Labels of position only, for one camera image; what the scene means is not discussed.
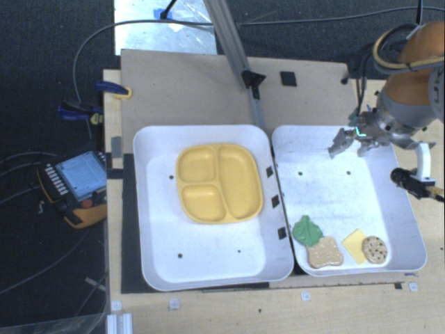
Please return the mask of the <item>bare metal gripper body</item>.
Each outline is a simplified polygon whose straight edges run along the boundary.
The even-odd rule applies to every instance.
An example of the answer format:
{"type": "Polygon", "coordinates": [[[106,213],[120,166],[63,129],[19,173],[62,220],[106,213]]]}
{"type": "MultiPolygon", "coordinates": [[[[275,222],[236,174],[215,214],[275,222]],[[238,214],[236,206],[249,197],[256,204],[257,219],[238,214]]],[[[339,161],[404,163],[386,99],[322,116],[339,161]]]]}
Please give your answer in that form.
{"type": "Polygon", "coordinates": [[[352,119],[355,138],[360,140],[377,140],[380,146],[396,145],[402,149],[414,149],[416,141],[412,139],[416,128],[400,123],[383,108],[373,108],[362,112],[352,119]]]}

